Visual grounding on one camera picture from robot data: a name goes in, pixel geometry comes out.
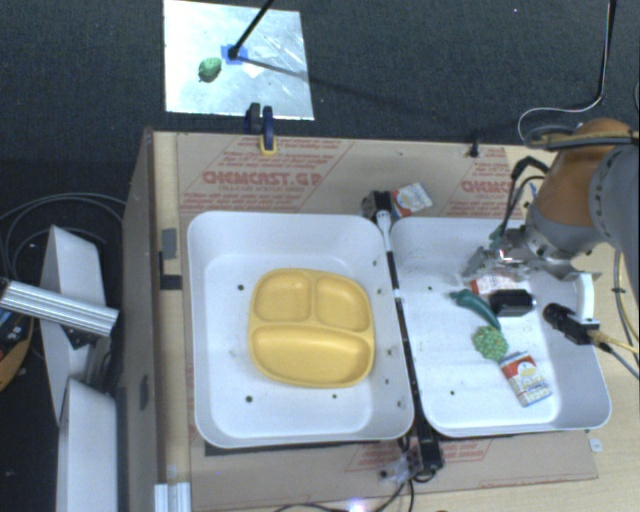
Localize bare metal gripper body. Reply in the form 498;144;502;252
499;227;562;274

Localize red and white packet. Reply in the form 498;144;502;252
469;273;516;297

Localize teal green toy pepper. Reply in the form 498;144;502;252
448;289;503;331

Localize green toy grapes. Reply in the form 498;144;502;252
471;324;510;361

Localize thin black and white rod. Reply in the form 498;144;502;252
377;209;432;451

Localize white blue and yellow carton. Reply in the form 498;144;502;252
390;181;434;220

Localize red and white carton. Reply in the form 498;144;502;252
499;350;553;408

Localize white plastic tray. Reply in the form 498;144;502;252
389;215;613;439
187;210;416;449

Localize yellow divided plate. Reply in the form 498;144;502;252
247;267;377;390

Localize brown cardboard board red print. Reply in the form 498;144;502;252
174;132;599;512

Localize green toy fruit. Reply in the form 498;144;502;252
197;56;223;83

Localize black cylinder on white bracket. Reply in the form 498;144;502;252
542;272;601;347

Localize black block with thin wires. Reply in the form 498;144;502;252
361;190;394;222
413;423;446;475

